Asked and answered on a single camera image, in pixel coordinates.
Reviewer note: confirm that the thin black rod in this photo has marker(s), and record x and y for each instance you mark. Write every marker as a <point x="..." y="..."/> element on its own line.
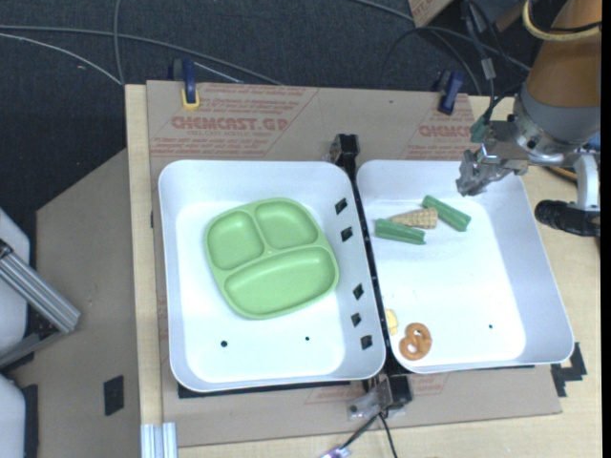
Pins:
<point x="370" y="251"/>

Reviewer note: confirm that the yellow toy biscuit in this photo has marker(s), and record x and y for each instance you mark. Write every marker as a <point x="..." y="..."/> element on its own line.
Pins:
<point x="392" y="321"/>

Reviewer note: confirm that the brown cardboard board red print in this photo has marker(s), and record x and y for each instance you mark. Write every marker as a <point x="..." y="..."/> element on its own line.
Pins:
<point x="296" y="112"/>

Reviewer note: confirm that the black cylinder on white bracket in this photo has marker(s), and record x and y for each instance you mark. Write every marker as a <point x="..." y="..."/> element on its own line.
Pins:
<point x="563" y="217"/>

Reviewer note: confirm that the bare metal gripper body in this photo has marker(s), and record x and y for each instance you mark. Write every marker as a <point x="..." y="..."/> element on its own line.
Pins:
<point x="506" y="148"/>

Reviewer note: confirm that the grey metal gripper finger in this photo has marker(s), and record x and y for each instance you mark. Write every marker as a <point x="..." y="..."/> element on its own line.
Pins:
<point x="468" y="179"/>
<point x="491" y="173"/>

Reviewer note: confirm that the tan waffle cone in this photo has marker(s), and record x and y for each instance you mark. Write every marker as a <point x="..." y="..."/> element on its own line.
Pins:
<point x="420" y="218"/>

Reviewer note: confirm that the green celery stick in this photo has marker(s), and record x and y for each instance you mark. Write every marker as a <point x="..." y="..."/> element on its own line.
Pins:
<point x="451" y="214"/>
<point x="398" y="232"/>

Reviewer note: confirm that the green divided plate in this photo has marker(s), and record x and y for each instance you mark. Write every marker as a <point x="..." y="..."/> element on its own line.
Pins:
<point x="272" y="260"/>

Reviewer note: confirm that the brown pretzel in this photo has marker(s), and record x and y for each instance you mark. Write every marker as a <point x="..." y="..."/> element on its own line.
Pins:
<point x="415" y="341"/>

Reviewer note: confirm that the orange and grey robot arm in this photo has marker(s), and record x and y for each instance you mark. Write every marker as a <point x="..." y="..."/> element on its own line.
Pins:
<point x="565" y="74"/>

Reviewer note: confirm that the white plastic tray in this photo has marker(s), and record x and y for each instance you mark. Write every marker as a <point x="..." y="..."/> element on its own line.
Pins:
<point x="458" y="284"/>
<point x="267" y="351"/>

